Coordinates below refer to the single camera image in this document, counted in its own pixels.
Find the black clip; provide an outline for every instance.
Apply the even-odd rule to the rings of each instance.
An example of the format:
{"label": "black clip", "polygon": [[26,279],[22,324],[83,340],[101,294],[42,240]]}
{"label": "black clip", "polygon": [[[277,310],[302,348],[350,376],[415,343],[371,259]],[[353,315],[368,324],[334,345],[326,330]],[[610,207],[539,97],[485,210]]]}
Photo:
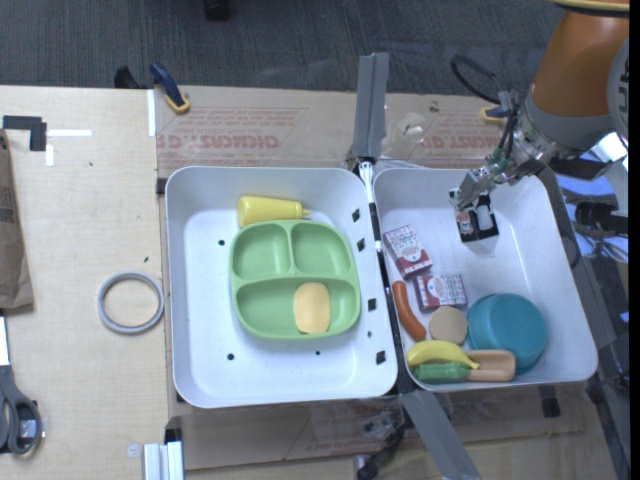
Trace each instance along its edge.
{"label": "black clip", "polygon": [[369,457],[364,465],[358,469],[358,480],[373,480],[378,476],[380,468],[391,462],[396,454],[398,445],[404,437],[408,424],[404,423],[385,439],[385,446],[379,452]]}
{"label": "black clip", "polygon": [[46,151],[47,123],[40,117],[4,116],[2,127],[5,130],[30,130],[29,149],[31,151]]}
{"label": "black clip", "polygon": [[131,71],[127,66],[120,66],[116,71],[116,76],[113,78],[116,89],[146,89],[146,86],[140,85],[133,78]]}

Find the metal bracket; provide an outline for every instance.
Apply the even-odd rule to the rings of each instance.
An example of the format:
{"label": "metal bracket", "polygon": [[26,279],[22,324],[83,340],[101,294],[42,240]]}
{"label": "metal bracket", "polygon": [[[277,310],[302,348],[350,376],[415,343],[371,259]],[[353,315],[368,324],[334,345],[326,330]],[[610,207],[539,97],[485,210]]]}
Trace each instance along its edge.
{"label": "metal bracket", "polygon": [[389,54],[360,57],[353,143],[349,159],[379,158],[386,136],[385,93],[389,78]]}
{"label": "metal bracket", "polygon": [[182,441],[145,444],[142,453],[143,480],[184,480]]}
{"label": "metal bracket", "polygon": [[436,463],[442,478],[450,480],[481,478],[433,392],[414,390],[410,393],[401,393],[400,401]]}

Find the green divided plate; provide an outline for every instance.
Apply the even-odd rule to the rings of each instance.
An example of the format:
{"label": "green divided plate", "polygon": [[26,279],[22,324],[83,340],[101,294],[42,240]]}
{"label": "green divided plate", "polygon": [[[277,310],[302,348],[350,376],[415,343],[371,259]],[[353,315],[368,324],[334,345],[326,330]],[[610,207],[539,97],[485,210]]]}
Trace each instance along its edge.
{"label": "green divided plate", "polygon": [[[307,220],[246,226],[231,244],[231,294],[242,326],[263,338],[297,340],[334,336],[360,315],[360,285],[351,248],[335,228]],[[293,297],[307,282],[329,291],[331,320],[323,333],[296,326]]]}

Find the clamp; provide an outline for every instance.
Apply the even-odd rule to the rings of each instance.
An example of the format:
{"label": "clamp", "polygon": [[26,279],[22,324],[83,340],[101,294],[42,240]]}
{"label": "clamp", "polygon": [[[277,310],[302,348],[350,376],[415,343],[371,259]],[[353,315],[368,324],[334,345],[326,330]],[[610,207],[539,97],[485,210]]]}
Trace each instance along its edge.
{"label": "clamp", "polygon": [[176,114],[184,114],[189,110],[189,100],[187,100],[177,84],[167,71],[167,69],[160,64],[160,62],[154,62],[149,67],[151,74],[156,83],[162,85],[165,91],[164,99]]}

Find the white plastic tray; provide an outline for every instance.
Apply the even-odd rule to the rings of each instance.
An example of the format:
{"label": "white plastic tray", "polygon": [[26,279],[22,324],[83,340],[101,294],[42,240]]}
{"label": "white plastic tray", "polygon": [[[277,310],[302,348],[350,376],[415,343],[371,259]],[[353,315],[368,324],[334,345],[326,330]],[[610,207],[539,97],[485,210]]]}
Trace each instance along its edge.
{"label": "white plastic tray", "polygon": [[[374,181],[381,231],[411,224],[433,261],[432,273],[462,274],[468,304],[491,293],[512,292],[527,297],[541,310],[548,342],[540,362],[509,383],[416,383],[432,391],[452,392],[524,384],[575,382],[589,378],[597,367],[597,351],[560,239],[544,185],[526,178],[491,193],[500,236],[492,257],[478,255],[458,235],[448,192],[459,186],[463,170],[388,169]],[[386,256],[390,282],[401,276]],[[429,312],[414,313],[428,327]],[[406,350],[414,340],[401,329]]]}
{"label": "white plastic tray", "polygon": [[[173,376],[188,403],[222,408],[370,398],[393,387],[398,363],[368,201],[355,175],[331,168],[186,167],[170,177],[165,194]],[[301,201],[312,219],[343,233],[361,287],[353,327],[317,340],[278,341],[240,325],[229,251],[244,194]]]}

